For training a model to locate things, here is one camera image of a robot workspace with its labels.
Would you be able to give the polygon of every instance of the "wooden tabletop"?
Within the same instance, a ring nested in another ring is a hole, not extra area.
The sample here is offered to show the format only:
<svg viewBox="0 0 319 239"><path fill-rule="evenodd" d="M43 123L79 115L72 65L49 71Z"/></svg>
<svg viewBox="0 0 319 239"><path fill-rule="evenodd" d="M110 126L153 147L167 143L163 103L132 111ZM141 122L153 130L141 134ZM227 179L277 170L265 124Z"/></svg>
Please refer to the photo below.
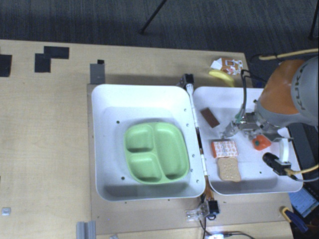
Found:
<svg viewBox="0 0 319 239"><path fill-rule="evenodd" d="M43 53L44 46L69 47L69 59L52 59L51 73L35 73L35 53ZM0 77L0 208L11 207L10 216L0 216L0 237L9 239L76 238L76 223L93 218L87 105L90 64L105 60L106 82L116 84L175 85L184 73L193 73L196 86L224 86L208 75L213 60L241 59L247 68L244 54L215 51L0 40L0 54L12 55L10 76ZM239 77L235 81L240 86ZM293 238L279 212L281 206L291 208L288 194L227 200L216 194L216 199L223 211L216 222L208 223L209 231ZM181 217L184 200L171 200L169 205L152 201L159 213L177 210L178 222L170 229L154 226L153 231L138 232L129 224L138 221L138 211L123 218L129 210L121 213L113 208L110 215L118 217L118 222L112 221L113 230L97 238L108 239L114 233L119 239L202 237L198 223L185 225ZM156 217L146 208L143 213L150 224L165 225L164 214Z"/></svg>

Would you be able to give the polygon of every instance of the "beige sponge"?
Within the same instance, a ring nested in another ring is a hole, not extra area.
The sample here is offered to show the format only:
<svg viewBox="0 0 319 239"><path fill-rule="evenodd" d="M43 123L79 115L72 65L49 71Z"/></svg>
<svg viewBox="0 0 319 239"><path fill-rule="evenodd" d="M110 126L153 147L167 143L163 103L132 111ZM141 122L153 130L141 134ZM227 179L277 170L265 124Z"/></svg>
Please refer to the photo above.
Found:
<svg viewBox="0 0 319 239"><path fill-rule="evenodd" d="M235 157L221 157L217 160L219 178L223 181L239 182L238 161Z"/></svg>

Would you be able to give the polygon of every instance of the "blue handle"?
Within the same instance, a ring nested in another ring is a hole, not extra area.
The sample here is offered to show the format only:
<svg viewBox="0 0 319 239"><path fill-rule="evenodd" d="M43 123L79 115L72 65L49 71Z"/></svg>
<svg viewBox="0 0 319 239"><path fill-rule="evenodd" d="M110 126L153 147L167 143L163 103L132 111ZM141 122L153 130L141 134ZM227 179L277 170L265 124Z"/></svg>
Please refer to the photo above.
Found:
<svg viewBox="0 0 319 239"><path fill-rule="evenodd" d="M298 217L296 214L294 214L288 210L285 211L285 214L299 228L300 232L305 233L308 231L309 228L307 227L305 222L300 217Z"/></svg>

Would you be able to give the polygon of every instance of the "banana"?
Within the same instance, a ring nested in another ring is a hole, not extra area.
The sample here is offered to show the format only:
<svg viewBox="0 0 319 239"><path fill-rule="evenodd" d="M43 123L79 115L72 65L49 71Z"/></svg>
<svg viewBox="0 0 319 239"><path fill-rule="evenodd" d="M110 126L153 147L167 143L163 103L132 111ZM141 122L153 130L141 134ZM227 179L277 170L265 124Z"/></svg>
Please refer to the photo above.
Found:
<svg viewBox="0 0 319 239"><path fill-rule="evenodd" d="M209 75L223 80L230 87L235 86L234 78L223 71L213 69L209 71Z"/></svg>

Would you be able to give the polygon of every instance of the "green plate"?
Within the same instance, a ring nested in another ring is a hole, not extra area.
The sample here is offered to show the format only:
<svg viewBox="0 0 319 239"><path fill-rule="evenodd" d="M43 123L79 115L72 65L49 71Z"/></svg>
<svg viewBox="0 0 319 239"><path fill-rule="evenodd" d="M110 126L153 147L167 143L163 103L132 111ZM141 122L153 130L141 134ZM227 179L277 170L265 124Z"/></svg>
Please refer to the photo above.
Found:
<svg viewBox="0 0 319 239"><path fill-rule="evenodd" d="M134 179L144 184L180 180L189 171L189 159L181 131L166 122L130 127L124 135L125 156Z"/></svg>

